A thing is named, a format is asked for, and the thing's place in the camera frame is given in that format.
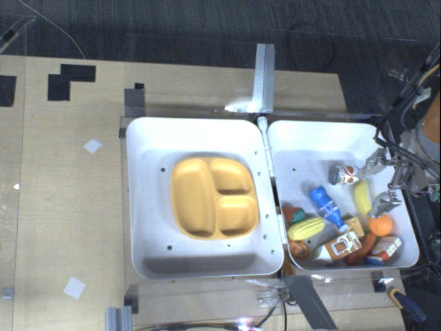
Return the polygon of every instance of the orange ball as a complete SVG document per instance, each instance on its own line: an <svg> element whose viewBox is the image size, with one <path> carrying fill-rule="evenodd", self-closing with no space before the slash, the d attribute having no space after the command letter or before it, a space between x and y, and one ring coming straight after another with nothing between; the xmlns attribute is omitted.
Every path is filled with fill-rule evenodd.
<svg viewBox="0 0 441 331"><path fill-rule="evenodd" d="M383 213L378 218L371 218L369 220L369 229L377 237L387 236L393 228L393 221L391 217Z"/></svg>

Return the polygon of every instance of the blue bottle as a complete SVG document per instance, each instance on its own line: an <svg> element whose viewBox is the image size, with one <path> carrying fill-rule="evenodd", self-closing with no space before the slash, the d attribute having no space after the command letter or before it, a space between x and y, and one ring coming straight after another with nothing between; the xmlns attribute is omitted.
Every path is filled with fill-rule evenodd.
<svg viewBox="0 0 441 331"><path fill-rule="evenodd" d="M340 209L333 199L326 193L324 187L319 186L309 193L309 197L316 204L320 215L329 222L335 224L340 233L344 233L349 229L349 226L342 220Z"/></svg>

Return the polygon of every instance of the can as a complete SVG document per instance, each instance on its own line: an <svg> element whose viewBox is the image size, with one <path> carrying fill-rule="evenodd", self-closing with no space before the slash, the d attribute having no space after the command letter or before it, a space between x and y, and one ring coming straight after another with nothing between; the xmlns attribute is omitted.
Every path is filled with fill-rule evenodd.
<svg viewBox="0 0 441 331"><path fill-rule="evenodd" d="M354 184L360 180L357 177L358 167L352 165L333 165L329 169L329 182L332 185Z"/></svg>

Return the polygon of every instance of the wooden table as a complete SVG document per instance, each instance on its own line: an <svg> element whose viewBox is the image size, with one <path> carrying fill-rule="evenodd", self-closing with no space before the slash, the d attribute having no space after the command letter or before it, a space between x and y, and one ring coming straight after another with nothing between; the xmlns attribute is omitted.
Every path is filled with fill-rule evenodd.
<svg viewBox="0 0 441 331"><path fill-rule="evenodd" d="M69 102L48 101L48 75L59 74L62 63L96 66L96 82L72 83ZM0 329L11 330L13 313L14 331L104 330L106 307L121 307L125 293L118 137L124 89L144 83L147 107L222 109L252 95L254 71L0 56L0 74L17 76L15 105L0 108L0 170L7 173L0 184L20 183L0 192L11 207L1 217L12 228L19 212L18 230L0 221L0 287L15 287L13 301L0 300ZM276 72L274 106L346 111L334 74ZM83 148L91 139L103 144L94 154ZM63 293L70 277L85 283L78 300ZM403 330L386 294L363 283L352 292L318 287L340 330ZM398 279L394 284L402 289ZM289 330L309 330L298 307L288 311ZM265 329L282 328L277 310Z"/></svg>

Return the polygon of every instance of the dark floor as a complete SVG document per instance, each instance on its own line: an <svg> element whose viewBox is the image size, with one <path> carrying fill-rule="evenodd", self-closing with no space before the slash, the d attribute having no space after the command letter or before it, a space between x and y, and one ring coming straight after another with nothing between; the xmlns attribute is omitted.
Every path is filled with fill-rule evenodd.
<svg viewBox="0 0 441 331"><path fill-rule="evenodd" d="M256 43L273 43L278 70L337 73L352 112L384 113L403 87L388 70L410 76L440 40L441 0L24 1L88 59L253 68ZM0 0L0 33L24 14ZM41 17L6 54L81 57ZM430 314L425 330L439 330L441 289L418 286L407 292Z"/></svg>

